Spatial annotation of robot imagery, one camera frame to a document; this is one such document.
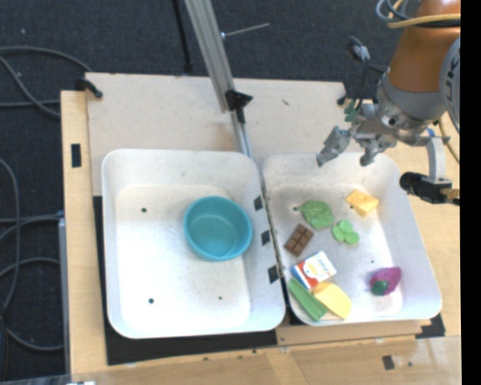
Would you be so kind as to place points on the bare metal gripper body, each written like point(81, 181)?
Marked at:
point(389, 128)

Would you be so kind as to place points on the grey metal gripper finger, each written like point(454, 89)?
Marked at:
point(331, 147)
point(371, 151)

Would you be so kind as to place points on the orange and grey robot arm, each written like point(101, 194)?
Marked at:
point(421, 54)

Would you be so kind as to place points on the yellow cheese wedge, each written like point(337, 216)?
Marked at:
point(362, 203)

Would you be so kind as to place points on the green lettuce leaf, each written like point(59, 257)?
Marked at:
point(316, 213)

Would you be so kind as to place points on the white plastic tray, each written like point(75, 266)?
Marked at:
point(385, 231)
point(184, 243)

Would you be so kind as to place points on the green clover-shaped leaf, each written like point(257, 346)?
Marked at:
point(345, 232)

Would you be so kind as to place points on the brown chocolate bar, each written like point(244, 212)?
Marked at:
point(298, 240)

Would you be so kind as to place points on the thin black and white rod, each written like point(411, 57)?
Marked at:
point(273, 235)

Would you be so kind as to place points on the pale wood board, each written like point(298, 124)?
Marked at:
point(240, 223)

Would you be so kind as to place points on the white and blue carton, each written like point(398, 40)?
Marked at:
point(314, 270)

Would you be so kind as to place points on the purple eggplant with green stem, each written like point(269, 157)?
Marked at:
point(386, 280)

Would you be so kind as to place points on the blue bowl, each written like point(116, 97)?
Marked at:
point(217, 228)

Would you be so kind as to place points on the yellow flat slice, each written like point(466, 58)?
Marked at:
point(333, 300)

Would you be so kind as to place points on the green flat stick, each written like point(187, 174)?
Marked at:
point(305, 300)

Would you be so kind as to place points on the black cylinder on white bracket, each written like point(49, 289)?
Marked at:
point(429, 183)

